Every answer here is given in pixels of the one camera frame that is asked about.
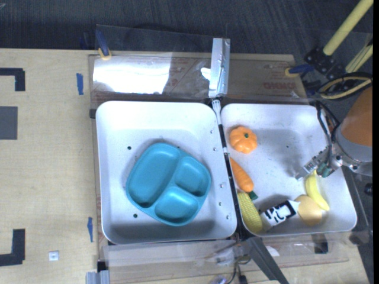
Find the wooden table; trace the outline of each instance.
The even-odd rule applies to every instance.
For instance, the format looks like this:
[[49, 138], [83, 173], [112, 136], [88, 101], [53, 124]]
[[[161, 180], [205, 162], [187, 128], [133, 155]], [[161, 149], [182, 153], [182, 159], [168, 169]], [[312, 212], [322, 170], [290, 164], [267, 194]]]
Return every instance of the wooden table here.
[[[15, 91], [12, 76], [0, 76], [0, 106], [18, 107], [17, 140], [0, 140], [0, 254], [11, 252], [13, 229], [24, 228], [26, 237], [25, 260], [0, 267], [0, 283], [85, 283], [86, 272], [97, 268], [91, 53], [0, 49], [0, 67], [26, 72], [25, 92]], [[83, 75], [83, 95], [77, 73]], [[358, 249], [346, 245], [342, 250], [346, 262], [282, 271], [290, 283], [368, 283]], [[49, 260], [51, 251], [59, 252], [59, 260]], [[246, 276], [250, 283], [266, 280], [261, 271]], [[212, 278], [154, 283], [208, 283]]]

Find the toy banana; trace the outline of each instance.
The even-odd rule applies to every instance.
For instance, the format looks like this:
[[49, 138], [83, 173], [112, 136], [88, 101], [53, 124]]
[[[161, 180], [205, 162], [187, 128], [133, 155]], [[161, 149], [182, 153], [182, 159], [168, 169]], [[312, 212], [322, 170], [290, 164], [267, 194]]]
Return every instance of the toy banana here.
[[317, 177], [315, 172], [306, 179], [306, 191], [308, 196], [311, 197], [321, 209], [325, 211], [329, 210], [329, 205], [321, 196], [319, 188], [317, 187]]

